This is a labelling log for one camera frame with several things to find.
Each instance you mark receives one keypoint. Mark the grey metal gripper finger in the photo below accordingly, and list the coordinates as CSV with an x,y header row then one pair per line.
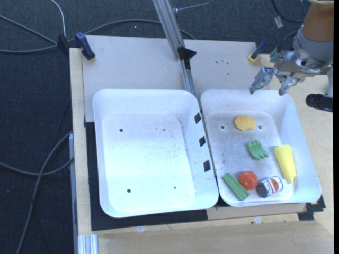
x,y
260,79
286,85

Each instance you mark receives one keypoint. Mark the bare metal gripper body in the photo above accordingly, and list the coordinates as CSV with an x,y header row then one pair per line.
x,y
294,63

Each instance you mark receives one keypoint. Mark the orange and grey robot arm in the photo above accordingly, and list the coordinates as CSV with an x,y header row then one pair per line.
x,y
317,20

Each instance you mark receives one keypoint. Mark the yellow ridged toy food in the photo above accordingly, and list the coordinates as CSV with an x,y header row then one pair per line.
x,y
245,122

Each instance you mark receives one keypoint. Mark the green ridged toy food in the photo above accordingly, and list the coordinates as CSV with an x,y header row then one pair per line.
x,y
256,149

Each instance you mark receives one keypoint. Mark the yellow squeeze bottle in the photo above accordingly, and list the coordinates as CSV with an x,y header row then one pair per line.
x,y
285,160

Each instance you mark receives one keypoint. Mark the white plastic tray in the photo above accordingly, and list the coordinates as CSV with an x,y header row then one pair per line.
x,y
233,152
148,155

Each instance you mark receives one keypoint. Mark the red toy tomato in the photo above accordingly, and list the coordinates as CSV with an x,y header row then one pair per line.
x,y
247,180

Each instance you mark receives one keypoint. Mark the red and white can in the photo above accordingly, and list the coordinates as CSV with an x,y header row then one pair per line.
x,y
270,186

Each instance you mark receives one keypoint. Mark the green toy stick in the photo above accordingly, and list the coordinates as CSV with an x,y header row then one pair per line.
x,y
235,186

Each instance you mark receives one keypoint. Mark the pale flat board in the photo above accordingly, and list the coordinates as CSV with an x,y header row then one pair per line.
x,y
137,67

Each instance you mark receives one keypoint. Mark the black cylinder on white bracket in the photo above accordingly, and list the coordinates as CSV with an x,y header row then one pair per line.
x,y
319,102

